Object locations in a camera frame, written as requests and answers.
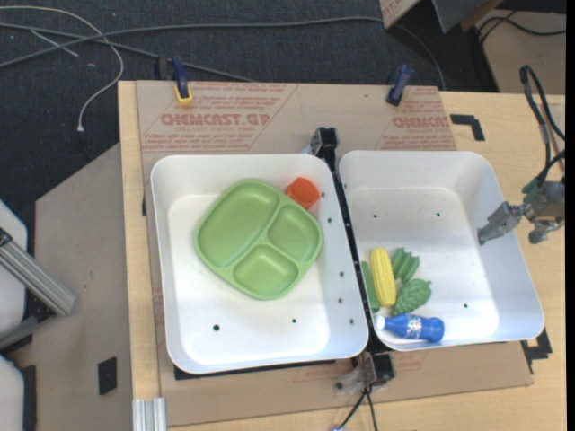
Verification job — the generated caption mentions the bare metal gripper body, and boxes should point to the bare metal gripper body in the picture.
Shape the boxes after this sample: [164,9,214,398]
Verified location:
[524,180,567,222]

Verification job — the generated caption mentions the white plastic tray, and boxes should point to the white plastic tray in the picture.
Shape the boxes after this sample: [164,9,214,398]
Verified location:
[150,153,370,375]
[337,149,546,353]

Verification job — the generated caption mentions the green ridged toy vegetable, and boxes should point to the green ridged toy vegetable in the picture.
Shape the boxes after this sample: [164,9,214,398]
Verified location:
[389,247,421,285]

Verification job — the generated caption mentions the green bumpy toy vegetable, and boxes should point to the green bumpy toy vegetable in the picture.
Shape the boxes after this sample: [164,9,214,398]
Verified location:
[390,277,433,317]

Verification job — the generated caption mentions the yellow corn cob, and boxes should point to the yellow corn cob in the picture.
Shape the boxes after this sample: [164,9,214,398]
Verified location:
[368,246,398,307]

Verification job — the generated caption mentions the blue bottle white cap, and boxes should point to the blue bottle white cap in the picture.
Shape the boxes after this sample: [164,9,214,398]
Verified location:
[375,312,446,344]

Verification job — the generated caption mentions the green toy leaf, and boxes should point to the green toy leaf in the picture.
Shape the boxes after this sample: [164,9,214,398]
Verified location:
[360,260,382,313]

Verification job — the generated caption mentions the orange cup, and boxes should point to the orange cup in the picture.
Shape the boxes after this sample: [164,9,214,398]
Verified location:
[285,177,322,210]

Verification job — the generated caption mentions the green divided plate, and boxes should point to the green divided plate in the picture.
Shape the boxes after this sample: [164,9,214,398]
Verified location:
[193,177,324,302]

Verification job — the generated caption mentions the brown cardboard board red print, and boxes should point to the brown cardboard board red print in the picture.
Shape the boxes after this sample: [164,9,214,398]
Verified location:
[136,81,535,427]

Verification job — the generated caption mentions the black block with wires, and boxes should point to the black block with wires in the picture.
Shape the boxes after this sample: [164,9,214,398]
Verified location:
[308,126,339,160]
[334,351,396,397]

